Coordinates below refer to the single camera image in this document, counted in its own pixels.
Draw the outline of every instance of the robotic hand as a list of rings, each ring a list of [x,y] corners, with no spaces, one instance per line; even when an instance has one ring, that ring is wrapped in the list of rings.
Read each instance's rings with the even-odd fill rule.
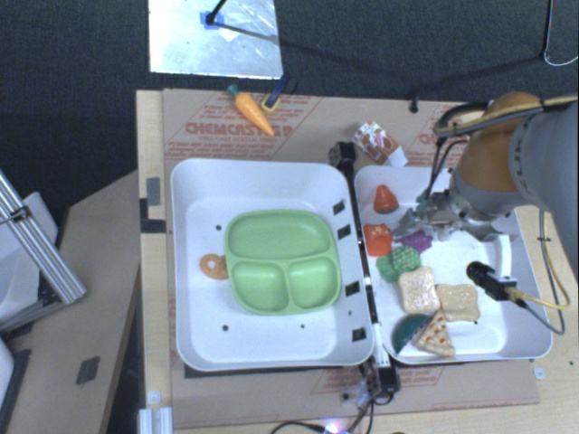
[[[484,110],[480,119],[460,124],[464,112]],[[534,204],[551,212],[565,254],[577,278],[577,96],[541,101],[509,93],[486,105],[449,111],[434,127],[438,151],[429,187],[416,209],[394,230],[400,239],[431,226],[444,240],[454,230],[479,241],[499,232],[492,223],[515,207]],[[471,134],[444,193],[431,189],[443,167],[438,153],[449,137]]]

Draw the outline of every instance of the white plastic tub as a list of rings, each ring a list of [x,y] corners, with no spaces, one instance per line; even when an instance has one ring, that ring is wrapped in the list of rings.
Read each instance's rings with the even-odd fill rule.
[[[329,165],[190,159],[171,176],[176,260],[176,343],[201,371],[353,365],[374,338],[346,180]],[[342,286],[322,310],[285,316],[249,312],[228,280],[199,267],[224,254],[228,223],[245,212],[306,210],[334,233]]]
[[[368,166],[356,175],[356,195],[362,223],[385,223],[392,230],[410,207],[415,207],[416,197],[426,188],[430,168]],[[375,189],[379,184],[387,185],[396,195],[400,208],[389,214],[374,211]],[[448,188],[449,174],[441,173],[433,192]],[[510,244],[481,243],[467,232],[454,232],[450,239],[441,242],[434,237],[432,247],[422,256],[422,264],[434,271],[435,283],[472,284],[466,276],[466,267],[478,260],[495,268],[497,263],[503,270],[511,270],[510,276],[517,280],[517,287],[531,296],[539,297],[535,275],[531,268],[527,249],[517,216],[495,222],[495,228],[510,236]],[[552,344],[552,335],[528,312],[510,302],[496,302],[481,288],[479,293],[480,319],[477,323],[448,323],[449,334],[456,349],[456,357],[449,360],[436,354],[423,352],[408,344],[399,354],[392,345],[392,332],[396,323],[406,314],[402,310],[396,283],[380,279],[375,266],[376,257],[368,257],[375,301],[382,325],[382,339],[390,355],[408,364],[472,362],[482,360],[507,360],[537,358],[546,354]],[[530,305],[543,318],[543,307]]]

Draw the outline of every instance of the toy pizza slice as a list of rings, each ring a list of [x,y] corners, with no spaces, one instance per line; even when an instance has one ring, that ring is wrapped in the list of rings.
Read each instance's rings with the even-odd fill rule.
[[[426,326],[424,332],[416,342],[416,347],[433,354],[452,357],[455,355],[446,320],[441,310],[436,312],[432,321]]]

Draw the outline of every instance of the cardboard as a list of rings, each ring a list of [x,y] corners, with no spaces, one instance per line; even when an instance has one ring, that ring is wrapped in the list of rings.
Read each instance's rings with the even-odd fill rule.
[[[262,95],[255,94],[259,103]],[[408,165],[430,165],[432,124],[453,103],[421,102],[418,113],[400,100],[283,96],[269,116],[275,137],[249,125],[225,92],[165,90],[166,220],[172,220],[170,179],[188,157],[326,162],[337,141],[349,141],[366,121],[381,124],[398,141]],[[460,147],[450,153],[455,165]],[[359,154],[356,168],[373,164]],[[268,421],[334,419],[356,414],[343,395],[361,381],[356,367],[253,373],[197,373],[187,370],[175,345],[175,277],[172,232],[167,231],[167,276],[173,421],[176,429]],[[402,389],[376,413],[467,409],[538,403],[528,361],[467,363],[401,369]]]

